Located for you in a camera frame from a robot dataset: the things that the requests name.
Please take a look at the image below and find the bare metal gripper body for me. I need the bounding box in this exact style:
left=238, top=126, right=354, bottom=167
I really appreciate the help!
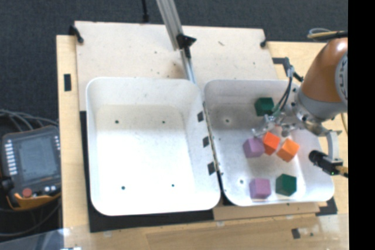
left=271, top=100, right=328, bottom=136

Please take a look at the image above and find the orange cube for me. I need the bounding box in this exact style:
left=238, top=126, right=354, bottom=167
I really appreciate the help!
left=276, top=138, right=301, bottom=163
left=262, top=131, right=281, bottom=156

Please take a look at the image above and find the purple cube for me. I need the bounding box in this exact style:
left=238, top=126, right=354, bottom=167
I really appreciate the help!
left=242, top=137, right=265, bottom=159
left=248, top=177, right=272, bottom=200

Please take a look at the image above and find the green cube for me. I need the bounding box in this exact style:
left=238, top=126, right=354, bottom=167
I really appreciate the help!
left=275, top=173, right=298, bottom=197
left=254, top=97, right=275, bottom=117

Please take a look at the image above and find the white plastic tray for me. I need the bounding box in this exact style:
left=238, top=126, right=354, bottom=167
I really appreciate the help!
left=202, top=78, right=336, bottom=207
left=85, top=76, right=221, bottom=217

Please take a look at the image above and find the pale wood board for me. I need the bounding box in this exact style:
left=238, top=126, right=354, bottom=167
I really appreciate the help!
left=74, top=20, right=321, bottom=221

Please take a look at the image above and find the black cylinder on white bracket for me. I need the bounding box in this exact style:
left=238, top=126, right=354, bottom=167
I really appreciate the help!
left=308, top=127, right=345, bottom=176

